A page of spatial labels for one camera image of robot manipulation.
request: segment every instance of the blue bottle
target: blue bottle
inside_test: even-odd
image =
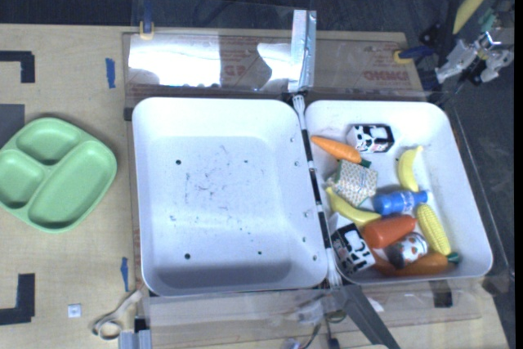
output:
[[[398,190],[391,194],[378,194],[373,198],[374,211],[383,216],[393,213],[408,213],[421,203],[426,203],[428,195],[425,190],[411,192],[410,190]]]

